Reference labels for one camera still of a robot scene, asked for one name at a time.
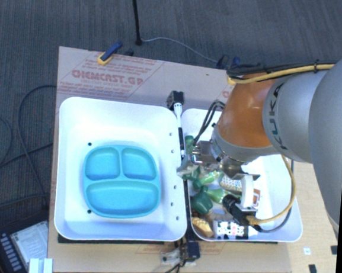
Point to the blue divided plate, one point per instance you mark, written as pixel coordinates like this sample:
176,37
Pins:
121,194

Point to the green plastic bottle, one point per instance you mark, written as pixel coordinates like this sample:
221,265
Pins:
189,142
218,195
210,178

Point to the white patterned packet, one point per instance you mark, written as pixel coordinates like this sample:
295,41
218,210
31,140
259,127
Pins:
230,183

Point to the white plastic tray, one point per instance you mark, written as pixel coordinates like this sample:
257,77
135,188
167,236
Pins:
274,183
71,183

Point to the brown cardboard board red print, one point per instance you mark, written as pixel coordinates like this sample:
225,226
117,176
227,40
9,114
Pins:
110,77

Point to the tan toy bread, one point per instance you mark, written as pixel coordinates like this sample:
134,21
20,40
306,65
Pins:
202,226

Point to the orange and white carton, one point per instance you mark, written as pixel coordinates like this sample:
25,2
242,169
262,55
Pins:
256,197

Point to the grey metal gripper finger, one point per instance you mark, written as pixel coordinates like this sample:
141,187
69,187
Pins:
185,169

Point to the black cylinder on white bracket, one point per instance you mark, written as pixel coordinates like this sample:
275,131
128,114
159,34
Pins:
243,212

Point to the white carton with coloured dots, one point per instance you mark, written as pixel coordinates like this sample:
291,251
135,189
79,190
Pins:
229,229

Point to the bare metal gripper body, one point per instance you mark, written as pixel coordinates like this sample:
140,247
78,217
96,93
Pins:
206,154

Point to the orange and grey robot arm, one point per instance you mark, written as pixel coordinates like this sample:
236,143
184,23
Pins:
295,114

